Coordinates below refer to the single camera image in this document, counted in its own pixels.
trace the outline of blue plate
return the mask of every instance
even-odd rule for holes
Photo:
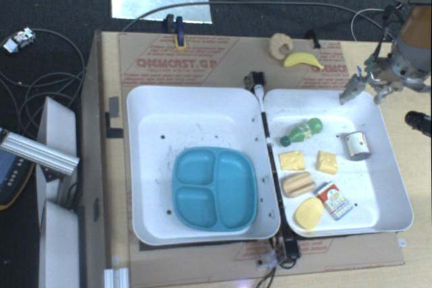
[[[185,225],[205,231],[239,231],[257,214],[257,185],[250,159],[232,149],[189,148],[176,158],[173,203]]]

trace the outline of yellow cheese block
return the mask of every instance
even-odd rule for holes
[[[284,171],[303,171],[304,158],[303,151],[289,151],[279,154],[281,169]]]
[[[308,198],[300,204],[294,214],[297,223],[307,231],[314,229],[323,216],[324,205],[318,198]]]
[[[318,154],[317,170],[324,173],[336,174],[338,172],[336,155],[320,150]]]

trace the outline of wooden table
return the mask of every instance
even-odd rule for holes
[[[120,82],[118,33],[103,33],[102,45],[103,85],[105,95],[121,94],[116,90]],[[373,42],[341,42],[350,74],[356,73],[356,66],[375,50]],[[390,50],[384,44],[381,55]],[[375,95],[368,87],[367,91]],[[405,265],[383,268],[368,268],[325,272],[312,275],[290,275],[275,277],[272,287],[428,287],[432,280],[432,223],[431,223],[431,139],[413,131],[404,123],[409,111],[431,113],[431,98],[405,89],[388,96],[381,104],[381,112],[393,146],[395,156],[404,180],[412,209],[414,222],[407,231],[400,233],[406,247],[403,248]],[[111,119],[111,127],[122,127],[121,118]],[[124,176],[116,174],[124,169],[123,146],[118,140],[107,141],[107,189],[105,199],[111,217],[108,220],[111,251],[118,256],[118,267],[128,265],[128,230],[126,189]],[[256,279],[205,283],[179,287],[223,288],[254,287]]]

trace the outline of black cable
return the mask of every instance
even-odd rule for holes
[[[272,268],[257,284],[255,288],[261,288],[261,285],[267,281],[268,279],[270,279],[269,283],[267,284],[266,288],[270,288],[273,279],[275,278],[275,273],[276,273],[276,267]]]
[[[23,125],[23,123],[22,123],[21,115],[22,115],[22,112],[23,112],[23,110],[24,110],[24,107],[25,107],[25,106],[26,106],[26,105],[27,105],[31,100],[33,100],[33,99],[35,99],[35,98],[38,98],[38,97],[42,97],[42,96],[60,96],[60,97],[64,97],[64,98],[71,99],[70,96],[65,95],[65,94],[62,94],[62,93],[60,93],[60,92],[44,92],[44,93],[40,93],[40,94],[35,94],[35,95],[33,95],[33,96],[27,98],[27,100],[24,101],[24,103],[22,104],[22,106],[21,106],[21,108],[20,108],[19,117],[18,117],[18,122],[19,122],[19,124],[20,124],[20,127],[21,127],[22,131],[23,131],[23,132],[24,132],[28,137],[30,137],[30,138],[35,138],[36,136],[34,136],[33,134],[31,134],[30,132],[28,132],[28,131],[25,129],[25,127],[24,127],[24,125]]]
[[[71,192],[72,192],[72,189],[73,189],[74,187],[76,187],[77,185],[78,185],[78,183],[73,183],[73,184],[69,187],[69,190],[67,191],[67,198],[66,198],[66,201],[69,200],[70,195],[71,195]]]
[[[347,11],[350,13],[353,13],[354,15],[357,14],[357,11],[354,11],[353,9],[350,9],[348,7],[344,7],[341,5],[336,5],[336,4],[328,4],[328,3],[314,3],[314,2],[301,2],[301,1],[199,1],[196,3],[178,3],[178,4],[173,4],[173,5],[166,5],[166,6],[162,6],[162,7],[158,7],[157,9],[148,11],[144,14],[142,14],[141,16],[139,16],[138,18],[136,18],[135,20],[132,20],[127,26],[125,26],[121,32],[126,32],[127,30],[129,30],[130,27],[132,27],[136,22],[138,22],[139,20],[141,20],[142,18],[145,18],[147,16],[153,15],[154,13],[166,10],[166,9],[173,9],[175,7],[185,7],[185,6],[198,6],[198,5],[278,5],[278,6],[287,6],[287,5],[291,5],[291,6],[319,6],[319,7],[331,7],[334,9],[340,9],[343,11]],[[368,22],[372,23],[373,25],[375,25],[376,27],[378,27],[379,29],[382,29],[382,27],[374,20],[372,20],[371,18],[361,15],[359,14],[358,16],[364,18],[365,20],[367,20]]]
[[[81,78],[80,76],[75,76],[75,75],[73,75],[73,74],[69,74],[69,73],[67,73],[67,72],[53,72],[53,73],[50,73],[50,74],[45,74],[45,75],[43,75],[43,76],[41,76],[41,77],[35,79],[35,81],[29,85],[29,87],[28,87],[28,89],[27,89],[27,91],[26,91],[26,96],[25,96],[25,99],[24,99],[24,104],[25,104],[25,105],[28,104],[28,103],[27,103],[27,99],[28,99],[28,97],[30,96],[30,92],[31,92],[31,90],[32,90],[33,88],[36,88],[36,85],[37,85],[37,83],[38,83],[39,81],[44,80],[45,78],[52,77],[52,76],[60,76],[60,75],[65,75],[65,76],[69,77],[69,79],[67,79],[67,80],[69,80],[69,83],[68,83],[66,86],[64,86],[63,88],[61,88],[60,90],[57,91],[57,93],[59,93],[59,94],[61,94],[61,92],[62,92],[65,88],[67,88],[67,87],[68,87],[68,86],[69,86],[69,85],[74,81],[74,79],[75,79],[75,80],[79,80],[80,82],[81,82],[81,80],[82,80],[82,78]],[[69,104],[68,104],[68,107],[70,107],[70,106],[72,105],[72,103],[75,101],[76,97],[78,97],[78,93],[79,93],[79,91],[80,91],[80,89],[77,88],[75,94],[74,94],[74,95],[71,97],[71,99],[70,99],[70,102],[69,102]],[[30,119],[30,122],[33,122],[33,125],[35,125],[36,127],[38,127],[38,124],[35,123],[35,122],[33,121],[33,119],[34,119],[34,117],[35,117],[36,115],[31,116],[30,111],[28,110],[28,106],[26,106],[26,112],[27,112],[27,116],[28,116],[29,119]]]
[[[19,118],[20,117],[20,111],[18,109],[18,104],[16,102],[16,99],[15,99],[15,96],[14,96],[13,92],[9,89],[9,87],[7,86],[7,84],[2,79],[0,79],[0,83],[4,87],[4,89],[6,90],[6,92],[9,94],[9,96],[11,97],[11,100],[12,100],[12,103],[13,103],[13,107],[15,108],[16,116],[17,116],[17,118]],[[18,132],[20,131],[20,123],[19,122],[17,124],[17,131]]]
[[[294,266],[296,264],[297,264],[297,260],[286,261],[286,262],[279,263],[280,267],[284,268],[286,270],[290,270],[290,269],[294,268]]]
[[[54,35],[54,36],[57,36],[57,37],[59,37],[59,38],[62,38],[62,39],[64,39],[64,41],[66,41],[69,45],[71,45],[71,47],[75,50],[75,52],[78,54],[78,56],[79,56],[79,58],[80,58],[80,62],[81,62],[81,66],[82,66],[82,70],[81,70],[81,72],[79,73],[79,75],[81,75],[81,74],[84,74],[84,72],[85,72],[85,70],[86,70],[86,62],[85,62],[85,59],[84,59],[84,56],[82,55],[82,53],[81,53],[81,50],[70,40],[70,39],[68,39],[66,36],[64,36],[63,34],[60,34],[59,32],[55,32],[55,31],[53,31],[53,30],[48,30],[48,29],[40,29],[40,28],[35,28],[35,29],[32,29],[32,31],[33,32],[44,32],[44,33],[47,33],[47,34],[52,34],[52,35]],[[0,43],[0,46],[2,47],[4,44],[5,44],[5,42],[7,41],[7,40],[9,40],[9,38],[11,37],[11,36],[8,36],[6,39],[4,39],[1,43]],[[10,84],[13,84],[14,86],[18,86],[18,87],[21,87],[21,88],[28,88],[29,87],[29,84],[26,84],[26,83],[21,83],[21,82],[15,82],[14,80],[11,80],[10,78],[8,78],[1,70],[0,70],[0,76],[1,77],[3,77],[7,82],[9,82]],[[46,84],[40,84],[40,85],[38,85],[38,86],[35,86],[36,88],[44,88],[44,87],[47,87],[47,86],[54,86],[54,85],[57,85],[57,84],[60,84],[60,83],[64,83],[64,82],[67,82],[68,80],[59,80],[59,81],[55,81],[55,82],[50,82],[50,83],[46,83]]]
[[[18,118],[18,132],[20,132],[21,130],[24,131],[24,133],[27,136],[31,136],[32,138],[34,137],[29,131],[28,128],[33,125],[36,128],[38,128],[38,124],[34,121],[34,118],[38,116],[38,114],[40,113],[40,111],[43,109],[43,106],[39,107],[33,114],[30,114],[30,110],[28,108],[28,103],[29,101],[33,100],[36,97],[42,97],[42,96],[60,96],[60,97],[64,97],[69,99],[69,102],[67,104],[67,107],[71,107],[72,104],[74,103],[74,101],[78,98],[78,95],[80,93],[81,87],[84,83],[84,74],[85,74],[85,60],[84,60],[84,56],[82,55],[80,49],[66,36],[64,36],[63,34],[60,34],[58,32],[55,32],[53,30],[48,30],[48,29],[41,29],[41,28],[34,28],[32,29],[33,32],[43,32],[43,33],[47,33],[47,34],[52,34],[55,35],[61,39],[63,39],[64,41],[66,41],[66,43],[68,43],[73,50],[75,50],[75,52],[77,53],[79,60],[80,60],[80,65],[81,65],[81,71],[77,74],[69,74],[66,72],[53,72],[53,73],[49,73],[49,74],[45,74],[39,78],[37,78],[33,83],[31,84],[27,84],[27,83],[22,83],[22,82],[16,82],[13,81],[12,79],[8,78],[1,70],[0,70],[0,77],[2,77],[6,82],[9,82],[10,84],[20,87],[20,88],[27,88],[26,91],[26,96],[24,99],[24,104],[21,106],[21,108],[18,107],[18,103],[16,101],[16,98],[13,94],[13,92],[9,89],[9,87],[7,86],[7,84],[0,79],[0,82],[2,83],[2,85],[6,88],[6,91],[8,92],[8,94],[10,95],[11,99],[13,100],[13,105],[16,108],[16,112],[17,112],[17,118]],[[11,36],[8,36],[6,39],[4,39],[1,43],[0,43],[0,47],[2,47],[5,42],[12,37],[14,34],[12,34]],[[53,76],[67,76],[67,78],[62,78],[60,80],[55,80],[53,82],[47,82],[47,83],[41,83],[38,84],[38,82],[40,82],[43,79],[46,78],[50,78]],[[65,94],[62,94],[62,92],[64,90],[66,90],[68,87],[70,87],[74,82],[78,81],[78,86],[76,88],[75,93],[73,94],[73,96],[68,96]],[[47,88],[47,87],[52,87],[52,86],[56,86],[56,85],[62,85],[61,88],[59,90],[57,90],[56,92],[40,92],[38,94],[35,94],[34,96],[30,97],[30,93],[31,90],[33,88]],[[26,126],[23,125],[22,123],[22,116],[23,116],[23,112],[26,112],[28,118],[29,118],[29,122],[26,124]]]
[[[390,22],[390,18],[392,16],[392,14],[397,11],[398,8],[393,6],[393,5],[389,5],[384,9],[384,14],[383,14],[383,27],[382,27],[382,32],[381,32],[381,36],[378,40],[378,45],[377,48],[374,50],[374,52],[372,53],[373,56],[373,61],[375,62],[378,59],[379,56],[379,52],[381,51],[381,46],[383,45],[384,39],[387,36],[387,31],[388,31],[388,26],[389,26],[389,22]]]

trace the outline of small can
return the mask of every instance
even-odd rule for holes
[[[365,134],[361,131],[352,132],[345,136],[345,143],[352,161],[365,160],[371,155]]]

